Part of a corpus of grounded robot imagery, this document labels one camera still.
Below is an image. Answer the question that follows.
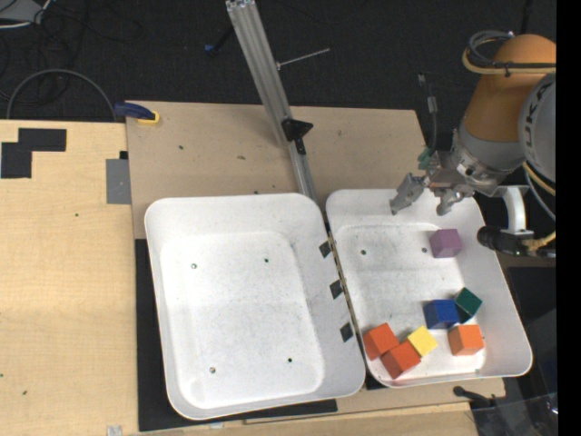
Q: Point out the black cylinder on white bracket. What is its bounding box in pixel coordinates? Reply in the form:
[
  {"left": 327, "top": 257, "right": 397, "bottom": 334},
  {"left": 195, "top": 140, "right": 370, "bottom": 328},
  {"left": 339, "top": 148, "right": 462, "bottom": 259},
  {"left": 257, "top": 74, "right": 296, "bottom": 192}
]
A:
[{"left": 476, "top": 184, "right": 539, "bottom": 258}]

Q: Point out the white plastic tray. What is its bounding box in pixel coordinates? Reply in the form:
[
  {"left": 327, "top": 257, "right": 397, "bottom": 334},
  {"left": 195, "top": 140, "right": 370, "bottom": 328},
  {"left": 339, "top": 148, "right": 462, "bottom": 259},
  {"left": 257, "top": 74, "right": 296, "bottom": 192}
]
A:
[
  {"left": 143, "top": 192, "right": 368, "bottom": 422},
  {"left": 324, "top": 187, "right": 534, "bottom": 390}
]

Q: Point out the red cube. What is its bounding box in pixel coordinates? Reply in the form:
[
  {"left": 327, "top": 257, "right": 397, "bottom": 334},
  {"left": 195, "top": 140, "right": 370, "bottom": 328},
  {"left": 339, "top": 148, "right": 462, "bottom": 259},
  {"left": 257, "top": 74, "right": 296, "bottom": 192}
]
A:
[
  {"left": 362, "top": 322, "right": 400, "bottom": 362},
  {"left": 379, "top": 341, "right": 422, "bottom": 381}
]

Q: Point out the blue cube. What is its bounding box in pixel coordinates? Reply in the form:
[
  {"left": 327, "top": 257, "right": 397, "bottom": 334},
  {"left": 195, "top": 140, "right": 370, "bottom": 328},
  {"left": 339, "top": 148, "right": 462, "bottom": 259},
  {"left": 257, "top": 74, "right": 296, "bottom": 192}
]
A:
[{"left": 422, "top": 299, "right": 461, "bottom": 331}]

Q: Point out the orange cube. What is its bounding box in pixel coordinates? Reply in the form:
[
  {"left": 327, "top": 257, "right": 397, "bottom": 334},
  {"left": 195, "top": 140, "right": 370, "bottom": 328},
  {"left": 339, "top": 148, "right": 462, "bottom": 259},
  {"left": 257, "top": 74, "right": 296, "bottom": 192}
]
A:
[{"left": 447, "top": 323, "right": 486, "bottom": 357}]

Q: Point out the green cube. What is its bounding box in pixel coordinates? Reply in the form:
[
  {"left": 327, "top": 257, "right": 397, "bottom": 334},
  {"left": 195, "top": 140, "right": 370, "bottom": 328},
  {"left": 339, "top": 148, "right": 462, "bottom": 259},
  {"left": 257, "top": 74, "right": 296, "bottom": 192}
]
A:
[{"left": 453, "top": 286, "right": 484, "bottom": 324}]

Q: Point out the brown flat board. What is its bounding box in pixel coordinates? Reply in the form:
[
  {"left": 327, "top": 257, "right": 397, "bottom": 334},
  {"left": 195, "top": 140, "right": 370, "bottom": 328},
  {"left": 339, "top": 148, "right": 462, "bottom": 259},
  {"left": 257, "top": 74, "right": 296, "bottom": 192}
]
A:
[{"left": 124, "top": 101, "right": 507, "bottom": 428}]

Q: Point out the yellow cube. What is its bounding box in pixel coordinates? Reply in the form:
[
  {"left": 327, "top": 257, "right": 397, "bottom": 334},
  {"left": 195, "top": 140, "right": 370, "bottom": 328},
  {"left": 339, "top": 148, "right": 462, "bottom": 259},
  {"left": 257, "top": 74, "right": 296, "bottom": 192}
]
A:
[{"left": 407, "top": 325, "right": 439, "bottom": 359}]

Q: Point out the purple cube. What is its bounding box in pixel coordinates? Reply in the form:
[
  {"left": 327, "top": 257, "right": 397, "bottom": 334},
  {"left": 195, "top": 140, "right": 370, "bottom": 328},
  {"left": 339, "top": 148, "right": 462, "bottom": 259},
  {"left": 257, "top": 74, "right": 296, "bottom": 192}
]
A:
[{"left": 428, "top": 228, "right": 464, "bottom": 260}]

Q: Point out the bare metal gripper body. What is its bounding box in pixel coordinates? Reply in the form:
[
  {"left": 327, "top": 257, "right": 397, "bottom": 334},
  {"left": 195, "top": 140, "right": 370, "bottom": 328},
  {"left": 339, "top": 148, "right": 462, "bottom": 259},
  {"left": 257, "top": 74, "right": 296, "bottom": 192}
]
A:
[{"left": 424, "top": 150, "right": 506, "bottom": 196}]

